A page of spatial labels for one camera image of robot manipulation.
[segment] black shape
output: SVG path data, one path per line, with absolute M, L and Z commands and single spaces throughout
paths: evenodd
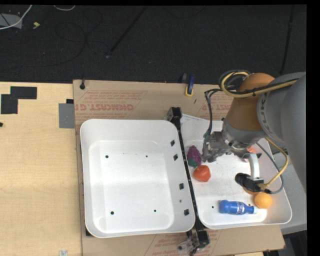
M 87 228 L 85 228 L 85 235 L 86 235 L 87 237 L 93 237 L 93 235 L 88 231 Z
M 263 179 L 253 180 L 250 178 L 249 174 L 241 172 L 236 174 L 234 180 L 240 186 L 246 188 L 247 190 L 250 190 L 251 192 L 261 192 L 261 188 L 258 186 L 258 184 L 264 182 Z
M 85 74 L 84 73 L 82 73 L 81 80 L 82 80 L 82 82 L 81 82 L 79 87 L 80 87 L 81 90 L 84 90 L 86 88 L 86 86 L 85 86 Z
M 1 114 L 18 114 L 18 100 L 36 100 L 37 87 L 11 86 L 10 94 L 1 95 Z
M 205 230 L 200 230 L 196 234 L 200 243 L 199 248 L 204 248 L 206 247 L 206 245 L 210 244 L 209 235 Z
M 11 86 L 10 94 L 16 99 L 37 99 L 37 87 Z
M 279 252 L 277 250 L 264 251 L 263 256 L 279 256 Z
M 285 240 L 289 239 L 295 256 L 308 256 L 308 231 L 303 230 L 295 233 L 285 234 Z

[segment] purple object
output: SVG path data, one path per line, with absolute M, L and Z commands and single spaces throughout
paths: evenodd
M 201 165 L 201 154 L 199 152 L 199 150 L 196 148 L 196 146 L 192 145 L 189 150 L 188 153 L 186 154 L 186 159 L 188 160 L 188 163 L 190 163 L 190 160 L 193 160 L 197 166 Z

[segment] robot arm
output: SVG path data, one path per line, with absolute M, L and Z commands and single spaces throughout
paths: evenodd
M 239 77 L 245 79 L 236 92 L 228 90 L 226 81 L 229 80 L 230 84 Z M 234 70 L 222 77 L 220 88 L 234 99 L 223 121 L 222 131 L 211 133 L 209 127 L 204 135 L 202 160 L 213 162 L 218 156 L 231 153 L 248 158 L 248 147 L 261 138 L 270 138 L 285 143 L 306 190 L 306 73 L 274 78 L 265 73 L 249 74 Z M 235 180 L 253 192 L 261 191 L 258 184 L 263 180 L 255 180 L 253 173 L 257 168 L 254 169 L 256 165 L 252 159 L 249 161 L 251 176 L 239 173 Z

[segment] blue spray bottle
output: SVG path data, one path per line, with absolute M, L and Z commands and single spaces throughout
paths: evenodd
M 221 214 L 256 214 L 258 208 L 255 206 L 248 206 L 244 202 L 222 200 L 219 203 L 219 212 Z

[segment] white bin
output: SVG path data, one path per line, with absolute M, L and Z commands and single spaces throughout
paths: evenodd
M 98 238 L 185 232 L 195 213 L 177 128 L 90 119 L 80 129 L 85 224 Z
M 212 131 L 222 130 L 222 121 L 212 122 Z M 181 127 L 185 152 L 194 145 L 202 152 L 203 135 L 209 127 L 209 121 L 188 120 Z M 261 139 L 259 144 L 268 153 L 271 153 L 268 142 Z M 268 156 L 257 146 L 253 148 L 257 153 L 262 153 L 258 159 L 260 177 L 264 182 L 269 182 L 277 173 L 277 169 Z M 292 218 L 292 210 L 285 190 L 272 194 L 272 205 L 268 209 L 258 209 L 257 214 L 232 215 L 219 213 L 219 202 L 221 200 L 240 201 L 254 206 L 254 195 L 248 194 L 236 183 L 237 173 L 251 174 L 250 164 L 233 154 L 222 155 L 216 161 L 203 163 L 210 169 L 211 178 L 208 182 L 200 182 L 192 177 L 195 168 L 189 167 L 192 186 L 195 194 L 199 218 L 209 229 L 226 229 L 245 226 L 273 225 L 288 223 Z M 276 179 L 269 187 L 276 191 L 281 187 L 280 178 Z

